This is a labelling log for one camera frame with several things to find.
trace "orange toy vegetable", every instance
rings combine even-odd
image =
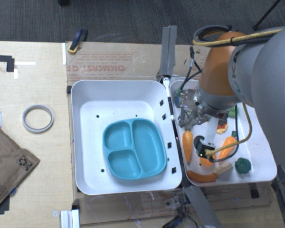
[[[194,171],[187,171],[187,176],[196,182],[213,182],[217,179],[216,174],[209,174],[209,175],[201,175]]]
[[[223,146],[226,146],[226,145],[231,144],[231,143],[235,143],[237,141],[233,135],[234,135],[234,133],[232,132],[232,136],[228,137],[224,141]],[[222,159],[222,158],[227,157],[229,155],[229,153],[233,150],[233,148],[234,148],[234,146],[226,148],[224,150],[221,150],[219,152],[219,158],[218,159]]]
[[[190,130],[186,130],[182,135],[182,147],[184,149],[187,164],[191,161],[193,145],[193,134]]]
[[[213,156],[212,156],[212,158],[213,159],[217,159],[217,156],[214,154]],[[214,163],[213,162],[210,162],[208,159],[205,159],[205,158],[199,158],[199,161],[200,161],[200,163],[202,164],[202,165],[204,165],[204,166],[211,166],[211,165],[214,165]]]

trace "blue plate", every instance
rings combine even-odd
[[[112,123],[103,133],[104,153],[111,173],[123,180],[148,178],[167,164],[157,126],[143,118]]]

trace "green toy vegetable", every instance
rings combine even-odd
[[[251,170],[251,163],[245,158],[238,158],[235,164],[238,174],[247,174]]]

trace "dark gray carpet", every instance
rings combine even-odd
[[[178,26],[177,44],[191,44],[207,25],[232,25],[243,33],[276,0],[0,0],[0,40],[64,42],[80,28],[87,41],[161,44],[162,27]],[[285,26],[285,0],[259,30]]]

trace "table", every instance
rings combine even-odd
[[[16,194],[10,198],[9,211],[0,215],[1,228],[58,228],[59,212],[71,209],[75,187],[63,45],[64,43],[0,41],[0,55],[13,56],[15,62],[36,62],[36,65],[18,65],[17,79],[14,73],[6,72],[6,63],[0,62],[1,128],[22,148],[41,159],[39,165],[18,186]],[[105,43],[91,45],[104,47]],[[153,53],[160,52],[160,45],[137,46],[149,52],[150,47]],[[177,46],[176,51],[182,51],[185,47],[187,46]],[[160,58],[158,53],[155,54],[157,56],[153,60],[154,65]],[[34,104],[47,105],[54,113],[53,126],[41,134],[28,132],[21,122],[22,112]],[[34,110],[28,115],[28,124],[34,127],[42,127],[48,121],[49,117],[42,111]],[[216,211],[224,227],[284,227],[274,191],[270,185],[265,190],[270,198],[267,205]],[[198,222],[199,218],[195,213],[192,217]],[[137,222],[141,227],[162,227],[172,218],[119,221],[83,227],[137,227]]]

